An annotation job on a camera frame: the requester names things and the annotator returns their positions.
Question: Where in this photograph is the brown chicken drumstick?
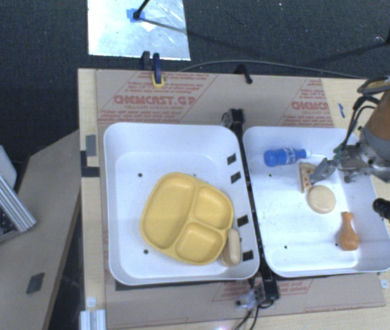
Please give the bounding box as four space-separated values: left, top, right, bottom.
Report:
335 211 360 252

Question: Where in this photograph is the round beige biscuit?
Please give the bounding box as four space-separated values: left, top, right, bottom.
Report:
306 184 338 215

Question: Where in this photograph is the yellow divided plate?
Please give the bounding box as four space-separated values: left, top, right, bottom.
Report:
139 171 235 267

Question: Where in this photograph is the white plastic tray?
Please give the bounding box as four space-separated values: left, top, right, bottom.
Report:
242 126 390 278
102 122 261 286

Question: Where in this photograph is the brown cardboard board red print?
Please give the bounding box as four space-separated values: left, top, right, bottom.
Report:
95 69 387 330

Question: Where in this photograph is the beige pizza slice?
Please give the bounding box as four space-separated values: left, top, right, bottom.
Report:
298 161 320 194

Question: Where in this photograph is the beige bread roll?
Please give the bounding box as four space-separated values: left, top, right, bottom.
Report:
219 228 243 267

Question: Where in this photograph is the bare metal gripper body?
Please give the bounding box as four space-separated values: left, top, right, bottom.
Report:
333 144 390 184

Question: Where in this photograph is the blue plastic bottle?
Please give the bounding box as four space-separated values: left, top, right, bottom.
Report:
263 146 312 168

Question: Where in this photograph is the thin black rod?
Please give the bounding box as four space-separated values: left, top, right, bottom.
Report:
232 118 274 290

